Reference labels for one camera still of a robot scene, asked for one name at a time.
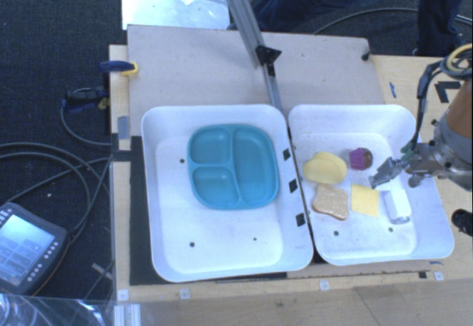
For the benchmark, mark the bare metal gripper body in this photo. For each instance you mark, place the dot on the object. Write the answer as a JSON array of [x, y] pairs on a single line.
[[428, 162]]

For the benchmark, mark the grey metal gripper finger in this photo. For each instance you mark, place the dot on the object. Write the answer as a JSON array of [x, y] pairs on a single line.
[[376, 178], [388, 166]]

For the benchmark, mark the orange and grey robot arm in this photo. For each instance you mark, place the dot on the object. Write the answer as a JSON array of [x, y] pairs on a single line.
[[461, 114]]

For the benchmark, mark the yellow toy cheese slice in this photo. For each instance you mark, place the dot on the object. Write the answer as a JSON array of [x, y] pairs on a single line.
[[365, 200]]

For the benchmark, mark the purple toy cupcake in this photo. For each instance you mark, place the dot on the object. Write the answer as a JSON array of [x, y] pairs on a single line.
[[359, 159]]

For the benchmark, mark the clear plastic bottle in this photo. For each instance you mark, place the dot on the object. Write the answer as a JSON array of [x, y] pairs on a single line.
[[397, 206]]

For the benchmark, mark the toy bread slice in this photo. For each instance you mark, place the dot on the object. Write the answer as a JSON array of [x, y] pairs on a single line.
[[330, 202]]

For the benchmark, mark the yellow toy food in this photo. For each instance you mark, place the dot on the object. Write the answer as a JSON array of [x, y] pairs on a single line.
[[325, 168]]

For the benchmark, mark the white plastic tray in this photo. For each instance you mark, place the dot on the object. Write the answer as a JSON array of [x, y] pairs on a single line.
[[221, 243], [369, 243]]

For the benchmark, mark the thin black rod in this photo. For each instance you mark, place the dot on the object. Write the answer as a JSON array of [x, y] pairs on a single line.
[[300, 184]]

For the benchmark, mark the blue divided plate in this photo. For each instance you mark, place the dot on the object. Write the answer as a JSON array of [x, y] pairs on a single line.
[[251, 165]]

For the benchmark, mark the black cylinder on white bracket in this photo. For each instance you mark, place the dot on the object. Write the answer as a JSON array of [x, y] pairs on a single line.
[[463, 221]]

